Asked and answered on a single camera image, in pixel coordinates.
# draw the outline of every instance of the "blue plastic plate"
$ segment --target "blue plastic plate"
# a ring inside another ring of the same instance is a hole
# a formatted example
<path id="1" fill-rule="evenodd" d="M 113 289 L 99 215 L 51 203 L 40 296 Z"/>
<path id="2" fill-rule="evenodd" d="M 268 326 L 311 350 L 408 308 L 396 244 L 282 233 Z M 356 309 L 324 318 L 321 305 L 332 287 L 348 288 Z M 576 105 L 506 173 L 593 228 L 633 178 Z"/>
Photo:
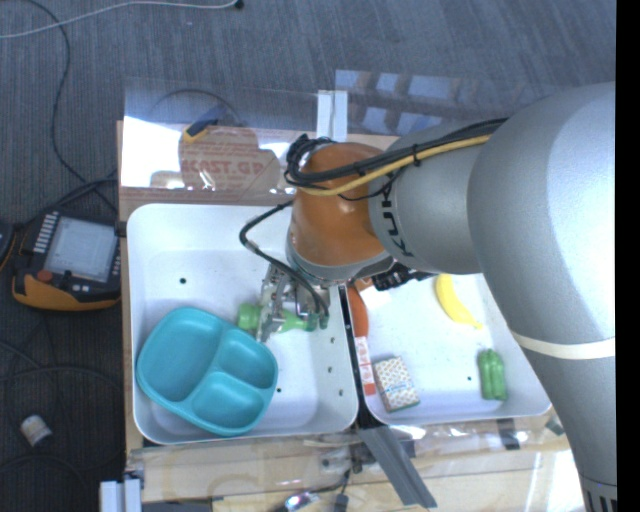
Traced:
<path id="1" fill-rule="evenodd" d="M 192 307 L 167 314 L 145 341 L 136 380 L 151 400 L 198 427 L 231 437 L 250 431 L 276 388 L 278 364 L 247 332 Z"/>

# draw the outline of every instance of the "orange device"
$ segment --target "orange device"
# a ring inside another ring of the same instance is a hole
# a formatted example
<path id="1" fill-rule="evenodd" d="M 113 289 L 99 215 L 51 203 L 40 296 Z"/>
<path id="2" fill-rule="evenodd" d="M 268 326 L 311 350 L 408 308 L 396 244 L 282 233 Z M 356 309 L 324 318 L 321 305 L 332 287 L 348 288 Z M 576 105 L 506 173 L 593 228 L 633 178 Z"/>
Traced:
<path id="1" fill-rule="evenodd" d="M 302 172 L 319 173 L 381 152 L 358 143 L 327 144 L 310 155 Z M 353 179 L 330 179 L 320 186 L 332 189 Z M 367 193 L 367 185 L 331 197 L 310 195 L 299 189 L 293 201 L 287 240 L 287 252 L 294 265 L 304 269 L 306 275 L 326 283 L 359 276 L 362 269 L 366 273 L 367 269 L 385 262 L 388 254 L 371 226 L 367 201 L 358 200 Z"/>
<path id="2" fill-rule="evenodd" d="M 87 311 L 120 299 L 120 244 L 112 221 L 50 209 L 31 226 L 14 266 L 18 302 Z"/>

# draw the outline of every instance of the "toy banana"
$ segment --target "toy banana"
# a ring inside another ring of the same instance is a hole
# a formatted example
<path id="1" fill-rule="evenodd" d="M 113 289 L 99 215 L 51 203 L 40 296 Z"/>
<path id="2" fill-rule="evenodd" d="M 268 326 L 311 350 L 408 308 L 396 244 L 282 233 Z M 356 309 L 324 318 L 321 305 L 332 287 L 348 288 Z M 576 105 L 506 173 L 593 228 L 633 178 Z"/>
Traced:
<path id="1" fill-rule="evenodd" d="M 473 317 L 458 298 L 453 286 L 453 278 L 450 274 L 440 274 L 436 278 L 436 296 L 442 309 L 451 320 L 460 324 L 473 325 L 476 329 L 482 329 L 482 324 Z"/>

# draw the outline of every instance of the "green bottle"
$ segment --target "green bottle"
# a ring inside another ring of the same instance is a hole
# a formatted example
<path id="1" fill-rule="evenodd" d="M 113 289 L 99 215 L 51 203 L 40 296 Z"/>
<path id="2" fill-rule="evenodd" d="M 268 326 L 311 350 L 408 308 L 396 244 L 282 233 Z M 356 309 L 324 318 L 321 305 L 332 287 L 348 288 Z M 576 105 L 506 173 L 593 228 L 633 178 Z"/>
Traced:
<path id="1" fill-rule="evenodd" d="M 238 309 L 238 327 L 245 331 L 255 331 L 260 324 L 261 311 L 261 306 L 247 303 L 240 304 L 240 308 Z M 313 314 L 309 315 L 307 320 L 304 320 L 293 314 L 291 311 L 283 309 L 282 316 L 284 316 L 284 323 L 280 326 L 277 332 L 286 332 L 291 329 L 301 329 L 303 331 L 311 332 L 316 329 L 318 324 L 317 315 Z"/>
<path id="2" fill-rule="evenodd" d="M 506 400 L 507 386 L 504 378 L 504 363 L 500 355 L 492 349 L 483 350 L 478 355 L 482 398 L 485 400 Z"/>

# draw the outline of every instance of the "white sink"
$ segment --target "white sink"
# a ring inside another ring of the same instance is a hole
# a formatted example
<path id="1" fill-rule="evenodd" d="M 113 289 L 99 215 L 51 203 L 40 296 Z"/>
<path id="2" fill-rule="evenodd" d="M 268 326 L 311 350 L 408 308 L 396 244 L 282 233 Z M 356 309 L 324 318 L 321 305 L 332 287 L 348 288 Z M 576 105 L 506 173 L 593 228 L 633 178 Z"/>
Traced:
<path id="1" fill-rule="evenodd" d="M 147 439 L 159 444 L 220 439 L 152 402 L 135 382 L 135 362 L 153 327 L 177 307 L 198 307 L 235 323 L 242 302 L 258 301 L 268 263 L 238 235 L 267 209 L 149 204 L 129 218 L 133 414 Z M 282 261 L 289 215 L 279 212 L 249 233 Z M 331 291 L 327 329 L 275 334 L 267 347 L 278 361 L 277 390 L 260 423 L 243 437 L 339 432 L 353 423 L 358 399 L 337 290 Z"/>

